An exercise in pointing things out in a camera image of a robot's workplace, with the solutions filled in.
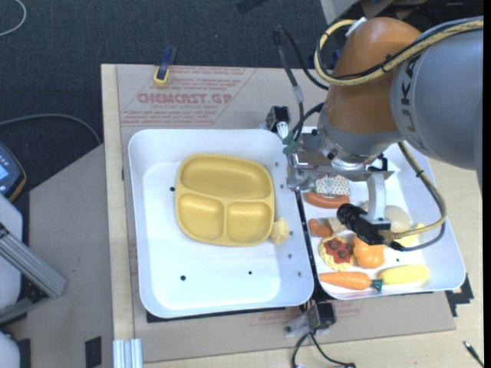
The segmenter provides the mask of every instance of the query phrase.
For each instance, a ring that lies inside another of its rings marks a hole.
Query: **carrot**
[[[363,291],[372,286],[378,291],[382,288],[381,280],[372,281],[368,275],[362,271],[338,271],[333,273],[321,273],[319,279],[322,282],[341,286],[347,289]]]
[[[321,225],[315,218],[309,219],[307,222],[308,230],[316,237],[329,237],[332,235],[332,229],[328,226]]]
[[[323,209],[337,209],[340,205],[350,202],[350,198],[347,195],[323,196],[316,192],[307,192],[304,195],[304,200]]]

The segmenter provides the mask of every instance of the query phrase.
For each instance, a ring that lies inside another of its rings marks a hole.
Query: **toy carrot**
[[[372,280],[362,271],[338,271],[332,273],[321,273],[319,279],[328,284],[341,286],[347,289],[362,291],[372,286],[378,291],[382,288],[382,280]]]

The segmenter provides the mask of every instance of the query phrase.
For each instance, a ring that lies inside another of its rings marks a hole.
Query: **white tray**
[[[408,148],[420,164],[421,168],[431,180],[434,181],[427,158],[409,145]],[[406,210],[411,219],[411,226],[415,226],[418,222],[422,222],[424,225],[435,222],[440,217],[437,205],[423,183],[415,176],[416,173],[405,160],[398,145],[394,144],[390,146],[384,152],[384,155],[389,161],[389,170],[394,171],[394,174],[386,180],[387,204],[398,205]],[[350,200],[352,204],[361,205],[368,200],[366,182],[350,182],[350,190]],[[307,220],[336,216],[336,210],[320,209],[305,201],[304,210]],[[414,245],[431,240],[439,231],[440,228],[435,228],[426,232],[419,237],[419,240],[414,243]],[[341,233],[341,236],[344,236],[348,241],[352,241],[354,233],[351,231],[344,231]],[[317,272],[318,274],[322,272],[332,272],[333,270],[324,263],[318,254],[318,245],[320,241],[321,238],[311,235],[311,245],[314,252]],[[365,291],[350,291],[346,288],[337,287],[324,282],[321,282],[321,286],[329,295],[336,299],[350,300],[360,297],[376,297],[389,294],[453,290],[458,288],[464,282],[466,277],[463,259],[448,219],[443,237],[435,244],[421,250],[410,252],[400,252],[385,248],[384,254],[385,263],[379,268],[368,270],[354,265],[349,268],[349,271],[364,271],[370,275],[372,279],[376,279],[377,274],[385,268],[398,265],[422,264],[430,269],[430,279],[424,283],[418,284],[384,285],[381,291],[376,291],[371,287]]]
[[[142,130],[130,140],[140,298],[163,318],[297,306],[314,278],[295,194],[285,186],[282,141],[266,130]],[[262,164],[275,188],[275,219],[292,235],[252,247],[192,240],[176,220],[174,193],[182,161],[199,153],[239,156]]]

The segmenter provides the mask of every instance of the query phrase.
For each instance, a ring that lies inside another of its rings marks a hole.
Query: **black pen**
[[[484,363],[481,361],[481,359],[479,358],[479,356],[477,355],[476,351],[474,350],[474,348],[470,345],[469,342],[467,342],[466,340],[463,341],[463,344],[466,346],[467,350],[469,351],[470,354],[472,354],[472,356],[477,360],[477,362],[479,364],[481,364],[482,367],[484,367]]]

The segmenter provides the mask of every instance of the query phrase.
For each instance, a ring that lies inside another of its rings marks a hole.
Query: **toy sausage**
[[[347,195],[323,196],[316,192],[307,192],[304,195],[304,200],[311,205],[322,207],[323,209],[337,209],[340,205],[350,202],[350,198]]]

